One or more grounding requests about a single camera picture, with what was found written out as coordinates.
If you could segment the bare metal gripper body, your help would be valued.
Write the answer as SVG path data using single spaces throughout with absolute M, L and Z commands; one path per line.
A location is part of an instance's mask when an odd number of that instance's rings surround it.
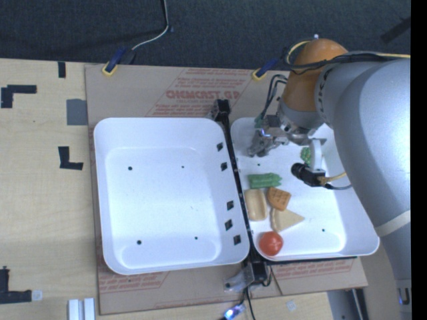
M 271 143 L 287 145 L 306 145 L 308 139 L 317 131 L 317 128 L 303 128 L 297 126 L 286 117 L 266 115 L 262 121 L 262 135 Z

